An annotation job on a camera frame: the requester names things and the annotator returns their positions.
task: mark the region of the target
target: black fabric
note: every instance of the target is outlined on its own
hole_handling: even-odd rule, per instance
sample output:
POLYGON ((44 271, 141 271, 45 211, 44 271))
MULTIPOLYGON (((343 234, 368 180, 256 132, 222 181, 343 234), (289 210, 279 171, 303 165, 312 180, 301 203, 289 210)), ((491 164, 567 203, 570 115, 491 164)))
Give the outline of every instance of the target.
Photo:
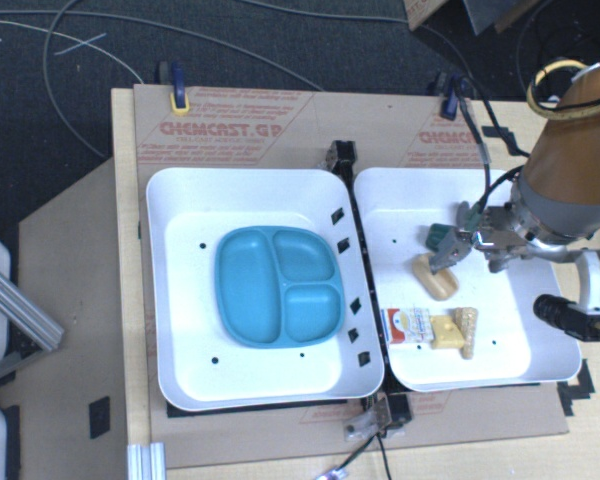
MULTIPOLYGON (((0 0, 0 9, 59 9, 69 0, 0 0)), ((405 18, 402 0, 262 0, 303 10, 405 18)), ((462 62, 438 36, 407 26, 323 20, 281 14, 228 0, 85 0, 74 10, 152 19, 235 43, 292 69, 328 91, 425 94, 439 71, 458 72, 462 62)), ((450 0, 426 25, 462 52, 475 78, 494 100, 521 100, 515 50, 526 17, 498 35, 475 36, 461 0, 450 0)), ((52 16, 0 16, 48 27, 52 16)), ((159 61, 179 60, 188 85, 310 89, 258 60, 173 32, 100 18, 67 16, 59 32, 94 44, 132 66, 146 82, 159 61)), ((45 92, 45 34, 0 24, 0 238, 27 215, 103 160, 62 124, 45 92)), ((56 38, 50 82, 71 124, 94 147, 111 154, 110 90, 134 78, 93 50, 56 38)), ((558 0, 522 43, 521 67, 530 77, 558 55, 600 61, 600 0, 558 0)))

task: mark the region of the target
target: white cable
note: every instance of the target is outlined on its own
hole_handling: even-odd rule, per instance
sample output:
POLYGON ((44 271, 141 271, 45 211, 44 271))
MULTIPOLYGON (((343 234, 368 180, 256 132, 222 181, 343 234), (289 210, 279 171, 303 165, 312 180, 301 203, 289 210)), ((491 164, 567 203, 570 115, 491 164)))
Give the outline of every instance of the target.
MULTIPOLYGON (((49 32, 49 30, 46 28, 36 27, 33 25, 29 25, 28 23, 20 23, 18 21, 0 20, 0 25, 12 25, 15 27, 26 28, 28 30, 35 30, 37 32, 44 32, 45 34, 49 32)), ((99 46, 96 46, 95 44, 83 41, 82 39, 78 39, 77 37, 72 37, 72 36, 68 36, 66 34, 62 34, 61 32, 53 32, 53 35, 56 35, 59 37, 64 37, 65 39, 74 41, 75 43, 78 43, 81 46, 87 46, 89 48, 93 48, 94 50, 102 53, 103 55, 106 55, 114 62, 117 62, 118 64, 120 64, 123 68, 125 68, 127 71, 129 71, 129 73, 131 73, 141 84, 144 84, 144 80, 142 80, 142 77, 131 66, 129 66, 126 62, 124 62, 122 59, 119 59, 112 53, 110 53, 106 50, 103 50, 102 48, 100 48, 99 46)))

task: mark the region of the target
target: brown cylinder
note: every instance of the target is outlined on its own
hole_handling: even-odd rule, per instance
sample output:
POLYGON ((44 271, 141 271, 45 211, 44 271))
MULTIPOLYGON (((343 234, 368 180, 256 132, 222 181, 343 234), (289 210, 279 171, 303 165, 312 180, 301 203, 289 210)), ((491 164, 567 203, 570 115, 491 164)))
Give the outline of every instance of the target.
MULTIPOLYGON (((582 75, 558 104, 600 99, 600 67, 582 75)), ((548 199, 600 205, 600 113, 549 121, 524 167, 529 186, 548 199)))

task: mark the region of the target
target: beige oval object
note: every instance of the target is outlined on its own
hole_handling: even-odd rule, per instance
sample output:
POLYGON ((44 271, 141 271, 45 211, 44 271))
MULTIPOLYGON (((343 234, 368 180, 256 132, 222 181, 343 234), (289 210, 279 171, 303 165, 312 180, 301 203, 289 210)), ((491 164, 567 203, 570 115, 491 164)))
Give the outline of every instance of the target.
POLYGON ((447 300, 458 291, 458 279, 448 268, 432 274, 429 268, 429 258, 433 253, 425 253, 413 260, 413 273, 418 281, 427 289, 436 300, 447 300))

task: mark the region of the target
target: blue plate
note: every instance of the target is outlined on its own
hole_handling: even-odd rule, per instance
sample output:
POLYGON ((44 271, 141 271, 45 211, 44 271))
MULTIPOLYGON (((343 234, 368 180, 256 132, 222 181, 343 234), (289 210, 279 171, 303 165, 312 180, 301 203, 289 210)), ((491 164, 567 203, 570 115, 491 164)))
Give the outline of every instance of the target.
POLYGON ((305 229, 252 226, 225 235, 216 252, 215 290, 225 328, 252 347, 314 345, 344 320, 336 258, 323 238, 305 229))

